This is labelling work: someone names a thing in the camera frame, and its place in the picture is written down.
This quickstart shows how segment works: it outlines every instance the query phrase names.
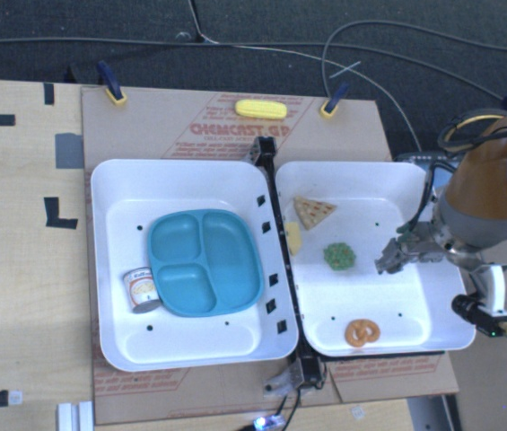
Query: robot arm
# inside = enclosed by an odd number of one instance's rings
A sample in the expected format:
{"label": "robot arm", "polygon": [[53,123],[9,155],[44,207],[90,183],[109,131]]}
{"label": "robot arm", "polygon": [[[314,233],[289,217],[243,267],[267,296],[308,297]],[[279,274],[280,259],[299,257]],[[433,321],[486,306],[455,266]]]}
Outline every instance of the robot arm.
{"label": "robot arm", "polygon": [[[451,144],[455,131],[478,120],[492,119],[481,136]],[[379,273],[398,273],[410,262],[435,262],[443,258],[468,273],[473,295],[458,295],[452,309],[488,335],[507,336],[504,310],[503,266],[483,261],[481,251],[507,240],[507,114],[475,112],[453,121],[440,137],[449,152],[465,153],[458,168],[435,162],[427,171],[424,193],[416,215],[397,229],[375,260]],[[439,166],[452,173],[449,183],[435,197],[434,172]],[[419,222],[433,203],[432,218]]]}

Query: black carpet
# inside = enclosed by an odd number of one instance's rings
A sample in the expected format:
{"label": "black carpet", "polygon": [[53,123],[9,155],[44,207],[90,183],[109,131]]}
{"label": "black carpet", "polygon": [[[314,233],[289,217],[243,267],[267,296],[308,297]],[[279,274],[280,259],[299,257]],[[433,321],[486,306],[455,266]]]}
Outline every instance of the black carpet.
{"label": "black carpet", "polygon": [[347,81],[347,98],[377,102],[395,156],[437,150],[450,119],[507,96],[507,50],[495,48],[507,47],[507,0],[191,0],[195,17],[189,1],[0,0],[0,39],[199,43],[0,43],[0,79],[95,84],[103,59],[128,86],[324,97],[323,45],[352,24],[331,40],[327,87]]}

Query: pizza slice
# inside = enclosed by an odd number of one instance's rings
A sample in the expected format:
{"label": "pizza slice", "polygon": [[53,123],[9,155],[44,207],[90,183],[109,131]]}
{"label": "pizza slice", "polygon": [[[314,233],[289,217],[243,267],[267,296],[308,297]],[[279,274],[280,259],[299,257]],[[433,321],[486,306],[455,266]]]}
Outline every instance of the pizza slice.
{"label": "pizza slice", "polygon": [[303,226],[307,230],[310,230],[316,224],[322,222],[337,209],[337,206],[326,201],[317,201],[300,196],[296,196],[293,199],[293,206]]}

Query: blue plate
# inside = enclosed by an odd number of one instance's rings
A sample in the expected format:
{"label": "blue plate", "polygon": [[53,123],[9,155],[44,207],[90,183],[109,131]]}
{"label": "blue plate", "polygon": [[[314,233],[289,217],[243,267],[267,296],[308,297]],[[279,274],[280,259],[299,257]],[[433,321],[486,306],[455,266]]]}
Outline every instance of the blue plate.
{"label": "blue plate", "polygon": [[165,215],[149,232],[153,280],[179,316],[240,312],[263,293],[263,271],[247,224],[222,209]]}

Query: tin can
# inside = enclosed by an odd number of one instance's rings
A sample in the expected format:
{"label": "tin can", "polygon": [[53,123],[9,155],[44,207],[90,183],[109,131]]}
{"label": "tin can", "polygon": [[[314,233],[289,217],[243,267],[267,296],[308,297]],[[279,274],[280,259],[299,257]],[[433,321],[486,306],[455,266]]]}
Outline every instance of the tin can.
{"label": "tin can", "polygon": [[150,268],[137,268],[124,275],[127,296],[133,312],[149,312],[162,304]]}

